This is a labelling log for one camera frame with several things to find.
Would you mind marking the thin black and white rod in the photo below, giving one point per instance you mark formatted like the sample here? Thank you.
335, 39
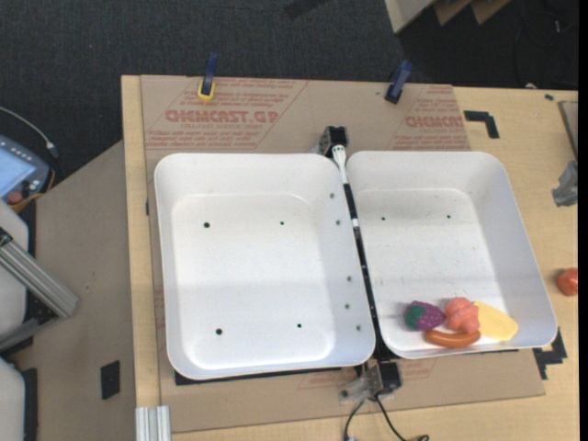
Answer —
356, 232

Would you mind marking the white plastic tray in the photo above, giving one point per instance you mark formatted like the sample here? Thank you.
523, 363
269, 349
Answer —
436, 246
257, 274

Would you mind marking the brown cardboard board red print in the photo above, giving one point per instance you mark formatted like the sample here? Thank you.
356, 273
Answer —
285, 113

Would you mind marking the purple grapes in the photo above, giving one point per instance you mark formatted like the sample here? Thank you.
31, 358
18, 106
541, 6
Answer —
425, 316

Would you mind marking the pink toy shrimp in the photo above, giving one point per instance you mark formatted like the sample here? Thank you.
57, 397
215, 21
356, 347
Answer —
461, 315

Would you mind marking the orange sausage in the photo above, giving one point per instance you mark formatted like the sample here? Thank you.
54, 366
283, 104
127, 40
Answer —
452, 339

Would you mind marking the yellow toy slice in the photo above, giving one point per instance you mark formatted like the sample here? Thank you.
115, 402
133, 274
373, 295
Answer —
496, 323

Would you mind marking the orange toy pepper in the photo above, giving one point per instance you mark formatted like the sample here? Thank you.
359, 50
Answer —
569, 281

